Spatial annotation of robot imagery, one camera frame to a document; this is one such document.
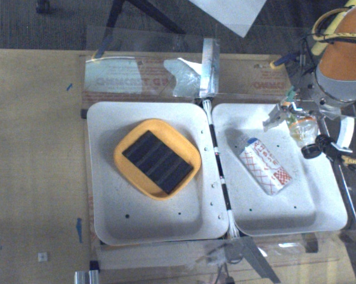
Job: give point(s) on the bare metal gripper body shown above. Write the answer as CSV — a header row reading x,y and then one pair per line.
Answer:
x,y
308,99

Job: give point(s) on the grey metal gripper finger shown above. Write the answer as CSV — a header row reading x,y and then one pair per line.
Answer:
x,y
296,108
274,118

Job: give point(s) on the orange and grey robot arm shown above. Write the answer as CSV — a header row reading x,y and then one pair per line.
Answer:
x,y
340,55

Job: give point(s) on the clear plastic bottle orange label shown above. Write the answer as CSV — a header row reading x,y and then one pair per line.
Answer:
x,y
303,130

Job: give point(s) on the white bottle with red print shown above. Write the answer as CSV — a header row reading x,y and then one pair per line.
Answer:
x,y
263,166

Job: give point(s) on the brown cardboard board red print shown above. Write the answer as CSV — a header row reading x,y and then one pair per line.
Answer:
x,y
240,78

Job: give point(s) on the black and white thin rod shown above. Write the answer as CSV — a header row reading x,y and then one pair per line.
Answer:
x,y
218,158

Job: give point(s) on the white plastic tray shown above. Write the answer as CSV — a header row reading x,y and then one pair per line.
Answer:
x,y
154,217
284,211

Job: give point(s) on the orange plate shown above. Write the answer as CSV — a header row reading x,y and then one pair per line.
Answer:
x,y
130,170

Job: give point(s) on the black cylinder on white bracket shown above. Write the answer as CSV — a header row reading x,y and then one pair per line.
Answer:
x,y
326,146

